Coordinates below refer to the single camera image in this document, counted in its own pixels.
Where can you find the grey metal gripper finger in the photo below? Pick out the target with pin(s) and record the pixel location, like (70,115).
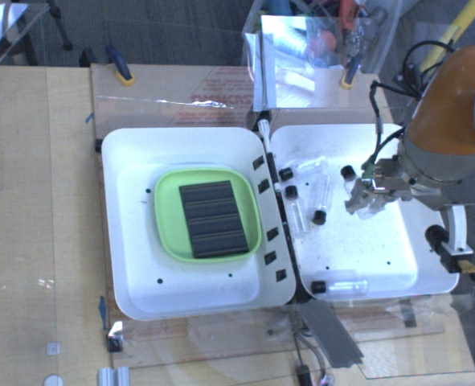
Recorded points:
(357,197)
(379,205)

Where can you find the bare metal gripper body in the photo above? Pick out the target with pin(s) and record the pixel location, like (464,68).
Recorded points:
(394,179)

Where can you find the clear bottle with black cap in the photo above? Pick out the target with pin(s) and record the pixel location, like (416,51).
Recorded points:
(291,191)
(320,217)
(286,173)
(318,287)
(348,172)

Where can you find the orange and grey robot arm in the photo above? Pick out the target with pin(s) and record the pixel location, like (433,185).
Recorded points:
(446,107)

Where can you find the white plastic tray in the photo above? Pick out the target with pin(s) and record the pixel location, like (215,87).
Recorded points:
(361,243)
(140,288)

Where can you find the black ribbed rectangular block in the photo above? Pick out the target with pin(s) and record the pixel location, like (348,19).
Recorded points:
(215,219)

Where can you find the clear plastic storage bin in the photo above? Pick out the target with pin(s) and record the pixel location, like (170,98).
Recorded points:
(329,10)

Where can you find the green plate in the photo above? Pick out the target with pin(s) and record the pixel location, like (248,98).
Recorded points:
(166,215)

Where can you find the black cylinder on white bracket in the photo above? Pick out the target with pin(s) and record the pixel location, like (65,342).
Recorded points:
(442,241)

